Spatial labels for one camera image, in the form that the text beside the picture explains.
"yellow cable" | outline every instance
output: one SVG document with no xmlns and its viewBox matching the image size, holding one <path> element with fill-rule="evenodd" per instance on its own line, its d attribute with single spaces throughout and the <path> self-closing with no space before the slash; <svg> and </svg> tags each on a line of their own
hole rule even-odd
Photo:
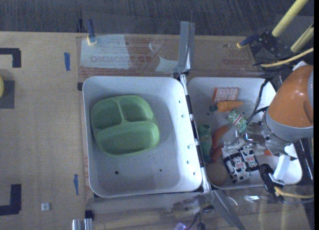
<svg viewBox="0 0 319 230">
<path fill-rule="evenodd" d="M 279 188 L 279 187 L 275 187 L 275 191 L 276 191 L 276 196 L 290 196 L 290 197 L 305 198 L 305 199 L 309 199 L 309 198 L 315 197 L 315 194 L 312 194 L 312 195 L 297 195 L 297 194 L 286 193 L 286 192 L 283 192 L 282 189 Z"/>
<path fill-rule="evenodd" d="M 261 64 L 260 66 L 262 66 L 263 68 L 280 66 L 280 65 L 283 65 L 283 64 L 287 64 L 287 63 L 289 63 L 291 61 L 297 60 L 297 59 L 299 59 L 299 58 L 301 58 L 301 57 L 303 57 L 303 56 L 305 56 L 305 55 L 307 55 L 307 54 L 309 54 L 309 53 L 311 53 L 313 51 L 314 51 L 314 48 L 312 47 L 312 48 L 308 49 L 307 51 L 304 51 L 304 52 L 302 52 L 302 53 L 300 53 L 300 54 L 298 54 L 298 55 L 296 55 L 294 57 L 291 57 L 291 58 L 289 58 L 287 60 L 278 61 L 278 62 L 274 62 L 274 63 Z"/>
</svg>

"blue mark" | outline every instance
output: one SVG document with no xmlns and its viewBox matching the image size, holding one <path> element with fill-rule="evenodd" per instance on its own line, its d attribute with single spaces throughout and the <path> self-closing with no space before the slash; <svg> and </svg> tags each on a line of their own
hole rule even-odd
<svg viewBox="0 0 319 230">
<path fill-rule="evenodd" d="M 71 65 L 71 62 L 70 62 L 70 54 L 65 52 L 64 53 L 64 62 L 65 62 L 65 68 L 66 68 L 66 71 L 70 71 L 70 65 Z"/>
<path fill-rule="evenodd" d="M 78 196 L 79 195 L 79 180 L 78 180 L 78 175 L 77 174 L 74 174 L 73 183 L 74 183 L 76 195 Z"/>
</svg>

